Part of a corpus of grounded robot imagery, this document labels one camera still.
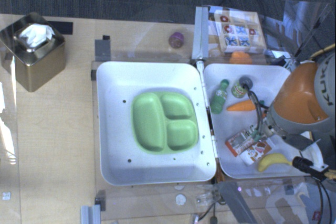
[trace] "tissue box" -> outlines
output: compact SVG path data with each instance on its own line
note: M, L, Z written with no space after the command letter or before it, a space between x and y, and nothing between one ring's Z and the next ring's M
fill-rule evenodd
M20 38L20 34L33 24L52 29L52 35L34 47ZM29 92L36 91L65 68L64 37L37 13L30 13L3 29L0 41L7 48L6 53L15 56L16 80Z

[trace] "green plate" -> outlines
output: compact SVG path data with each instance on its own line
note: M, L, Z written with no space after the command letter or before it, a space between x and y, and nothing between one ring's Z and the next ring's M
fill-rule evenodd
M137 145L148 153L188 150L198 141L194 107L176 92L146 92L132 103L132 128Z

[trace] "carrot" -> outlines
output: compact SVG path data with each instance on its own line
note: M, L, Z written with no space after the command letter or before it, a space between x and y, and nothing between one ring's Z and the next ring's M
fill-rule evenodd
M251 111L254 109L256 109L256 107L250 99L235 103L226 108L227 111Z
M238 64L252 64L252 58L249 54L243 51L234 51L230 57L229 63L238 63Z

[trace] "toy banana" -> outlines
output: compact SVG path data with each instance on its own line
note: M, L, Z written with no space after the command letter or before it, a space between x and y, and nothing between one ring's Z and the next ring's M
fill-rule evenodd
M278 163L284 163L288 165L292 165L292 162L288 161L284 154L281 153L271 153L265 155L261 160L259 161L258 164L258 171L263 172L265 171L268 166L272 164L278 164Z

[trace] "bottle cap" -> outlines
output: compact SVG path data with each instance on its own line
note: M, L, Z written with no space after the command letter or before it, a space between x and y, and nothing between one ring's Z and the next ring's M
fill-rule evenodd
M246 85L249 89L253 87L253 82L248 76L242 76L239 79L239 84L241 87L244 87L244 85Z
M223 79L221 81L221 85L220 86L226 86L226 87L228 87L229 86L229 81L227 79Z

